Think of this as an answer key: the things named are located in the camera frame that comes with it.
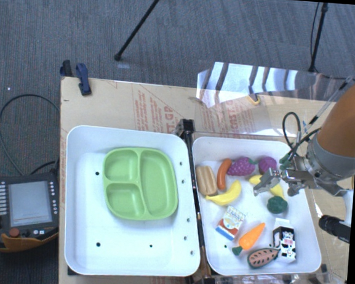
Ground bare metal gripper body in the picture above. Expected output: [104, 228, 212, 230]
[279, 154, 325, 192]

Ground purple grapes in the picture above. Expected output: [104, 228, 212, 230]
[226, 155, 258, 179]
[257, 155, 279, 177]

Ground black cylinder on white bracket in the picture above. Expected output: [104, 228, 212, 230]
[316, 186, 355, 244]

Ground white plastic tray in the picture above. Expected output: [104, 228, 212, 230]
[54, 123, 213, 284]
[180, 133, 333, 284]

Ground green divided plate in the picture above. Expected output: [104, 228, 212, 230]
[98, 144, 183, 224]

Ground orange sausage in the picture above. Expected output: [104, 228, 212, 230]
[215, 157, 233, 192]

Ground green broccoli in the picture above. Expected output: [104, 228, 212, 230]
[265, 195, 289, 216]

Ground orange carrot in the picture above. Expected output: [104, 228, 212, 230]
[231, 219, 267, 259]

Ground black tripod stand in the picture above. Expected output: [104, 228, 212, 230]
[306, 2, 330, 75]
[114, 0, 196, 68]

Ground yellow banana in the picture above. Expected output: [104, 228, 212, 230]
[247, 173, 287, 200]
[204, 177, 243, 208]

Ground tan hot dog bun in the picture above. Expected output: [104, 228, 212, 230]
[192, 164, 220, 198]

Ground white and orange juice carton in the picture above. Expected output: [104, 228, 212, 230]
[214, 204, 248, 242]

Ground cow print milk carton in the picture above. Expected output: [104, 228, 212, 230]
[269, 217, 300, 264]

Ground watermelon slice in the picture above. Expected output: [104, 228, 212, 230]
[245, 245, 281, 272]

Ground brown cardboard board red print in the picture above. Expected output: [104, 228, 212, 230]
[43, 75, 355, 284]

